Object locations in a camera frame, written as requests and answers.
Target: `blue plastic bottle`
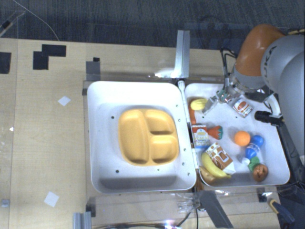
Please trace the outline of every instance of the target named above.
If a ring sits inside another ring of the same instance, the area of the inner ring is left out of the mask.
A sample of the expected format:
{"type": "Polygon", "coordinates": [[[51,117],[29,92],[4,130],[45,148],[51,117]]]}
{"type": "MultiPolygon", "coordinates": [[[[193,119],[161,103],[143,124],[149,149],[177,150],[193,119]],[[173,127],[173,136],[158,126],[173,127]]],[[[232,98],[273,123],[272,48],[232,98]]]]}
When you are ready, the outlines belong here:
{"type": "Polygon", "coordinates": [[[254,135],[250,140],[250,144],[245,150],[245,157],[243,158],[242,163],[249,165],[250,159],[257,155],[263,143],[264,139],[260,135],[254,135]]]}

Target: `yellow plate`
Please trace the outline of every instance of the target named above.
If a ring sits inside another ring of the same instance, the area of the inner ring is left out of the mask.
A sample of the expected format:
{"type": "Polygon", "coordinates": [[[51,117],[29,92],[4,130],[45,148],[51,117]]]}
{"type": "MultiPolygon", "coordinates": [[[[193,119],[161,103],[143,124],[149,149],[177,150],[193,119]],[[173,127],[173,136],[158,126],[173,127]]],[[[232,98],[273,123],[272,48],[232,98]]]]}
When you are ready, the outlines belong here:
{"type": "Polygon", "coordinates": [[[173,119],[156,109],[132,109],[119,119],[119,144],[124,159],[136,166],[174,161],[179,142],[173,119]]]}

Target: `banana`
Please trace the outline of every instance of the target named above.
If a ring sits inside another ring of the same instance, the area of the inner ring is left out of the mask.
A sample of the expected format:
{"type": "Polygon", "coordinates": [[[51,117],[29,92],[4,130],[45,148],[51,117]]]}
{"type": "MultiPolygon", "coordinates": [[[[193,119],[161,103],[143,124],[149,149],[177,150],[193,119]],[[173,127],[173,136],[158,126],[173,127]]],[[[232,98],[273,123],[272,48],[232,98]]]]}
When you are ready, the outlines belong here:
{"type": "Polygon", "coordinates": [[[218,179],[231,178],[230,175],[227,175],[224,171],[222,171],[220,168],[218,168],[217,165],[214,164],[214,162],[212,161],[212,159],[210,158],[210,156],[207,153],[203,153],[201,155],[201,161],[202,161],[204,168],[206,168],[206,170],[212,176],[214,176],[218,179]]]}

